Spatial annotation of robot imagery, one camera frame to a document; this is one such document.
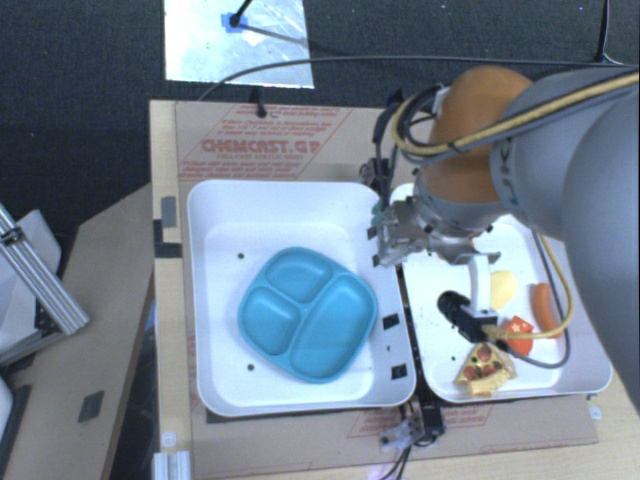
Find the black connector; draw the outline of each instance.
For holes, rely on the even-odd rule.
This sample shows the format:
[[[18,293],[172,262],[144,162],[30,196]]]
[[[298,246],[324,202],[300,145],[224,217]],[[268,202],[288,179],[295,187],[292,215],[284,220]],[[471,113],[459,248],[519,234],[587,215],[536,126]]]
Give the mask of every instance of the black connector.
[[[496,325],[498,317],[489,311],[473,313],[470,304],[467,297],[454,291],[446,291],[438,297],[438,309],[458,332],[471,343],[482,343],[487,341],[482,326]]]

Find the blue plate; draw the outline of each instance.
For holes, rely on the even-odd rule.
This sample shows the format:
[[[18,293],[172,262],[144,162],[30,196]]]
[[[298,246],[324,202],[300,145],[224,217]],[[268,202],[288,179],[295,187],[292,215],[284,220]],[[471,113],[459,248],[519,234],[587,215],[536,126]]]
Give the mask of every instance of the blue plate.
[[[262,267],[238,313],[261,355],[309,382],[330,382],[353,362],[378,313],[371,288],[333,260],[301,247]]]

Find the black clamp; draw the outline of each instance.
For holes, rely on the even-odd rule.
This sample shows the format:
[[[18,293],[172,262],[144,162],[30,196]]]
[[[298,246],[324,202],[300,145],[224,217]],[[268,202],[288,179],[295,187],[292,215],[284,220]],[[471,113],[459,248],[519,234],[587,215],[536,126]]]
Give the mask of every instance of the black clamp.
[[[22,231],[21,227],[16,226],[15,228],[11,228],[9,231],[0,235],[0,242],[2,242],[2,245],[9,246],[19,242],[23,238],[24,231]]]

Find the white tray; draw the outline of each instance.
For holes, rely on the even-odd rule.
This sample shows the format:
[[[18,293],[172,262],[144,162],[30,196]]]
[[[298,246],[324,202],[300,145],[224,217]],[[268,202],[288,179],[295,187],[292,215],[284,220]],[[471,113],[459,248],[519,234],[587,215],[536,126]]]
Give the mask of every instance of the white tray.
[[[402,185],[393,194],[402,200],[411,195],[412,186]],[[564,245],[549,240],[563,272],[566,274],[575,300],[575,313],[569,326],[571,356],[562,368],[547,370],[514,359],[517,377],[505,383],[491,398],[471,398],[465,385],[454,384],[473,345],[452,329],[437,308],[440,294],[454,290],[471,296],[471,276],[467,266],[451,266],[436,255],[414,254],[404,265],[407,291],[416,326],[416,337],[422,354],[425,377],[431,389],[441,398],[454,403],[482,400],[530,398],[540,396],[596,393],[611,380],[612,369],[602,345],[585,313],[584,306],[567,261]],[[512,216],[500,218],[491,233],[474,240],[480,252],[500,252],[500,259],[490,270],[509,270],[518,281],[513,299],[499,311],[499,323],[518,315],[536,325],[530,303],[530,286],[548,282],[531,231]],[[566,297],[556,277],[560,301],[566,308]],[[529,357],[557,362],[564,355],[565,340],[535,340]]]
[[[395,269],[374,268],[367,240],[376,194],[355,183],[209,180],[189,194],[198,390],[224,416],[399,405],[415,370]],[[237,312],[262,266],[278,251],[306,247],[360,276],[378,317],[358,357],[337,380],[311,384],[262,358],[242,338]],[[399,323],[383,330],[382,319]],[[392,380],[392,368],[406,376]]]

